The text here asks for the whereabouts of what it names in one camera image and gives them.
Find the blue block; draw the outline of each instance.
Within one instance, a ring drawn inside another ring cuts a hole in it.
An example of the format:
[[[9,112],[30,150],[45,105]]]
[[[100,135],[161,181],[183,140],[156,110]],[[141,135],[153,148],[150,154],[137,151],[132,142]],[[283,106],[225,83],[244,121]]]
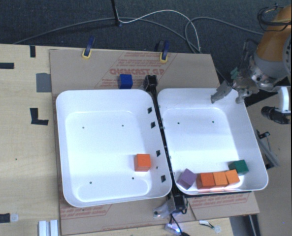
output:
[[[131,89],[132,76],[131,74],[120,74],[117,80],[119,89]]]

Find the black pole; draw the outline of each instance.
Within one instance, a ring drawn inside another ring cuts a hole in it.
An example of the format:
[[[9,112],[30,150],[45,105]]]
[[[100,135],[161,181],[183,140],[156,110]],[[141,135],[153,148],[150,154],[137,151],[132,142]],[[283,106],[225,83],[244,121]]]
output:
[[[115,1],[111,0],[111,3],[112,3],[113,13],[114,13],[114,17],[115,17],[115,24],[120,27],[120,26],[122,26],[122,24],[121,24],[120,19],[118,17],[117,9],[115,6]]]

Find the dark background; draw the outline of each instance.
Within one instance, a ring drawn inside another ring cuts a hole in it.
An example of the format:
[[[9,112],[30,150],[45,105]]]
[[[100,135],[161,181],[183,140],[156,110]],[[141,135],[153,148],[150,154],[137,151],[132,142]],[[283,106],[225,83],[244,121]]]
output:
[[[137,18],[157,10],[171,9],[194,17],[210,17],[263,33],[257,13],[263,7],[292,0],[115,0],[119,17]],[[0,0],[0,43],[12,44],[40,33],[83,21],[114,18],[111,0]],[[187,20],[164,12],[146,18],[184,35]],[[211,54],[215,67],[230,80],[230,71],[239,65],[243,44],[261,35],[243,31],[214,20],[194,21],[201,51]],[[191,53],[184,39],[169,30],[146,22],[115,26],[115,20],[93,22],[56,31],[20,42],[25,45],[63,47],[87,46],[90,35],[96,37],[94,48],[153,51],[160,40],[169,40],[170,52]],[[189,39],[196,44],[194,31],[188,27]]]

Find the white tray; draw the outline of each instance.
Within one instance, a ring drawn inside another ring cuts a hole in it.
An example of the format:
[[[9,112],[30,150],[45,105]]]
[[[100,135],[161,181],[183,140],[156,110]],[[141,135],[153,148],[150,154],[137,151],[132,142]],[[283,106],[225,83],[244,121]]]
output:
[[[72,206],[158,198],[170,192],[172,180],[148,93],[65,91],[57,97],[56,108],[63,192]],[[138,153],[151,155],[149,171],[134,171]]]
[[[174,178],[188,168],[198,174],[228,170],[231,161],[246,161],[249,172],[231,187],[188,190],[188,195],[243,192],[264,189],[267,171],[244,104],[236,104],[237,92],[211,103],[216,89],[164,89],[158,95],[160,113]]]

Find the blue clip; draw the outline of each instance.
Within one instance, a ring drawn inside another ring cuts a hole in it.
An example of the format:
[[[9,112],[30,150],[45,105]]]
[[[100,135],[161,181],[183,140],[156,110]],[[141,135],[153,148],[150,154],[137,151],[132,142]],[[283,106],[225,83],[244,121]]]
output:
[[[162,45],[162,40],[157,44],[157,51],[160,51],[160,47]],[[170,42],[169,41],[164,41],[163,48],[161,47],[161,53],[160,53],[160,62],[161,63],[166,63],[167,62],[167,53],[170,47]]]
[[[96,41],[96,37],[90,36],[87,48],[85,50],[83,50],[83,52],[82,52],[82,57],[84,59],[89,59],[90,58],[90,56],[91,56],[91,48],[93,47],[95,41]]]
[[[117,80],[119,89],[131,89],[132,76],[131,74],[120,74]]]

